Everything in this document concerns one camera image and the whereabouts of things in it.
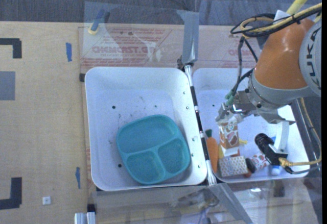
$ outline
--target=tape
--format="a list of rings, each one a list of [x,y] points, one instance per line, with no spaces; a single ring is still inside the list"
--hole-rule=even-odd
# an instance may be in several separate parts
[[[66,43],[66,53],[67,53],[67,59],[68,62],[72,61],[72,44]]]
[[[12,58],[21,59],[21,40],[19,38],[0,38],[0,45],[12,45]]]
[[[76,172],[75,172],[75,177],[77,180],[78,188],[81,188],[81,172],[80,172],[80,167],[76,167]]]
[[[85,74],[80,73],[80,82],[85,82]]]
[[[22,178],[11,178],[10,198],[0,200],[0,210],[16,209],[22,204]]]
[[[15,72],[0,71],[0,101],[15,100]]]

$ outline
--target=gray tape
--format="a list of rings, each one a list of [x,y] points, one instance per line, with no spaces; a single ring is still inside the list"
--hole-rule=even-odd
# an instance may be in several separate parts
[[[15,77],[14,71],[0,71],[0,101],[15,100]]]

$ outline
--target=black tape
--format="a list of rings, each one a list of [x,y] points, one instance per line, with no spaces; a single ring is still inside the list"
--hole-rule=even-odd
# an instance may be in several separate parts
[[[195,115],[196,115],[196,120],[198,121],[199,131],[203,132],[199,111],[195,111]]]
[[[206,146],[206,141],[205,141],[204,137],[201,138],[201,142],[202,142],[202,147],[203,147],[204,158],[207,161],[210,159],[210,157],[209,157],[208,147]]]
[[[21,40],[19,38],[0,38],[0,45],[12,45],[12,58],[21,59]]]
[[[11,178],[10,198],[0,200],[0,210],[16,209],[22,204],[22,178]]]
[[[80,82],[85,82],[85,74],[80,73]]]
[[[87,212],[94,212],[97,213],[95,204],[87,204]]]
[[[196,100],[194,86],[191,86],[190,88],[191,88],[191,94],[192,94],[193,104],[194,104],[194,106],[198,106],[198,101]]]

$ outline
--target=clear plastic sheet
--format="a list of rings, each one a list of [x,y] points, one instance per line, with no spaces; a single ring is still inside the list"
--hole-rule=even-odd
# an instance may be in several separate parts
[[[232,26],[203,23],[205,11],[207,8],[198,9],[199,48],[194,70],[237,67],[239,36],[230,34]],[[187,13],[86,2],[84,27],[79,29],[81,73],[97,66],[177,67]],[[259,55],[257,40],[249,39],[249,42]],[[243,67],[254,67],[254,58],[247,47],[242,48],[242,59]]]

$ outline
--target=blue object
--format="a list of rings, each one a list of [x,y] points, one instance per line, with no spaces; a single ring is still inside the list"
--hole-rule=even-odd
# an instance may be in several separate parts
[[[129,174],[145,185],[182,173],[191,161],[180,129],[165,115],[151,115],[124,125],[118,130],[116,143]]]
[[[81,169],[80,167],[76,167],[75,177],[77,180],[78,188],[81,188]]]
[[[94,20],[94,22],[92,24],[92,27],[91,27],[92,31],[95,32],[97,30],[103,15],[104,15],[104,9],[100,9],[100,11],[98,12],[98,14],[97,14],[97,16],[96,16],[96,18],[95,18],[95,20]]]
[[[68,62],[71,62],[72,61],[72,45],[69,42],[66,43],[66,54],[67,54]]]
[[[0,101],[14,101],[16,72],[0,71]]]

